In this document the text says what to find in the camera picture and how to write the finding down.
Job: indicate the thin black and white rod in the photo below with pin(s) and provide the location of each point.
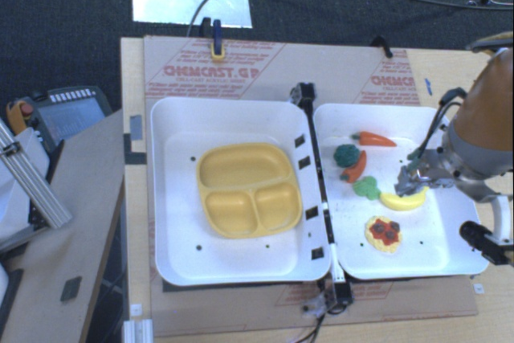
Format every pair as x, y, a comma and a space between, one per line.
321, 180

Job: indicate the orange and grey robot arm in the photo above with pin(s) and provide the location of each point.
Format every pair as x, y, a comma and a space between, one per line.
488, 108

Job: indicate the dark green broccoli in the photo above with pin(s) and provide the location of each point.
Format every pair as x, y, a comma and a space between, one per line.
346, 155

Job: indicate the yellow divided plate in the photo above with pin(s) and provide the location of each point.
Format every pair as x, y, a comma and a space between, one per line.
245, 189

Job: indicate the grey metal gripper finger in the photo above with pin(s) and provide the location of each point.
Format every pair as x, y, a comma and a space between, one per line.
405, 181
424, 181

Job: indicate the brown cardboard board red print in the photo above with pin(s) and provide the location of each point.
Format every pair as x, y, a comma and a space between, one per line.
341, 68

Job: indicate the white plastic tray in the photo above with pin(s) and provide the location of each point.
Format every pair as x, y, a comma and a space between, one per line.
433, 237
176, 189

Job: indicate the yellow banana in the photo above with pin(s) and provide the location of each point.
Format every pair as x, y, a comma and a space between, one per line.
401, 202

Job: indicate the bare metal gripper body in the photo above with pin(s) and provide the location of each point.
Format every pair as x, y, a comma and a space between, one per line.
441, 168

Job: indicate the yellow pizza with red topping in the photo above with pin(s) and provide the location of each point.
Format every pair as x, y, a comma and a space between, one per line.
383, 235

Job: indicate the light green broccoli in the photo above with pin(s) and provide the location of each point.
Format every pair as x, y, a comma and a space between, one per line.
367, 188

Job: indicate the black cylinder on white bracket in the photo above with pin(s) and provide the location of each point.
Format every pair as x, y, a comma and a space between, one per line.
482, 237

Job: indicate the orange carrot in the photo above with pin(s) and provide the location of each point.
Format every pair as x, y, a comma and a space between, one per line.
375, 139
356, 170

